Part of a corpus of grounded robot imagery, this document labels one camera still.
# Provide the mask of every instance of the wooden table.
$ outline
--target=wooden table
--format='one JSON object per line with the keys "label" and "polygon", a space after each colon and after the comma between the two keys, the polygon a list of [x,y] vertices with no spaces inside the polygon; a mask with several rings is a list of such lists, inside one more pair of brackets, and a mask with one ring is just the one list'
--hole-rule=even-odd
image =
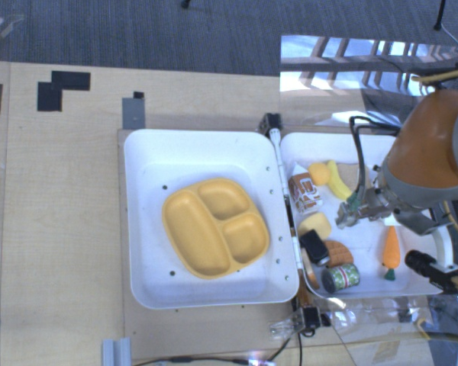
{"label": "wooden table", "polygon": [[[90,72],[91,89],[63,91],[63,112],[38,112],[37,82],[50,82],[52,70]],[[148,127],[254,130],[265,112],[279,109],[279,79],[0,63],[0,82],[4,117],[8,106],[0,365],[100,365],[102,340],[129,335],[121,276],[121,99],[145,93]],[[267,311],[198,308],[178,313],[182,318],[149,311],[155,323],[144,340],[152,357],[203,348],[263,356],[280,344],[266,332]],[[189,324],[200,328],[204,319],[210,327],[215,312],[228,334],[201,344]],[[179,338],[177,330],[185,330],[183,342],[170,341],[170,332]],[[248,352],[241,342],[255,332],[262,347]],[[298,363],[295,346],[279,364]],[[309,364],[354,364],[350,346],[332,328],[319,329],[304,346]]]}

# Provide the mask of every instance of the dark gray carpet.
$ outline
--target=dark gray carpet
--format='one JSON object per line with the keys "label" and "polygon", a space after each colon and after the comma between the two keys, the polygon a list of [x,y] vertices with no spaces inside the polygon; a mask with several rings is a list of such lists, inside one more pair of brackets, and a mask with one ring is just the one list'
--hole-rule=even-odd
{"label": "dark gray carpet", "polygon": [[[278,75],[282,34],[453,44],[440,0],[0,0],[0,60]],[[458,38],[458,0],[444,24]]]}

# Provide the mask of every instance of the can lid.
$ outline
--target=can lid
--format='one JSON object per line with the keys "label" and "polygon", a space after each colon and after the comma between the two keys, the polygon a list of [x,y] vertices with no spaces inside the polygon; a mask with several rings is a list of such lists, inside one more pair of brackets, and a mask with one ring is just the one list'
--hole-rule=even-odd
{"label": "can lid", "polygon": [[336,284],[334,283],[333,275],[329,270],[323,270],[321,274],[322,285],[328,293],[334,293],[336,291]]}

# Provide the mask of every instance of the can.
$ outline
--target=can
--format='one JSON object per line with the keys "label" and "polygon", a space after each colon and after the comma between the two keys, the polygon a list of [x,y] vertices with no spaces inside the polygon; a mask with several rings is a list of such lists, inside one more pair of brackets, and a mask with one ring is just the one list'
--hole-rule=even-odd
{"label": "can", "polygon": [[333,268],[326,268],[321,274],[322,285],[328,293],[357,286],[360,283],[360,272],[358,268],[348,263]]}

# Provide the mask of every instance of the yellow potato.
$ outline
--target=yellow potato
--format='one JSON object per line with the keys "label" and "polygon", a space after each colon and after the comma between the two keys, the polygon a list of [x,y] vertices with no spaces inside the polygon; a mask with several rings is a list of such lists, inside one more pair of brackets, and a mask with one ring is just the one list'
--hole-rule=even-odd
{"label": "yellow potato", "polygon": [[331,179],[331,171],[323,162],[315,162],[307,170],[316,186],[326,185]]}

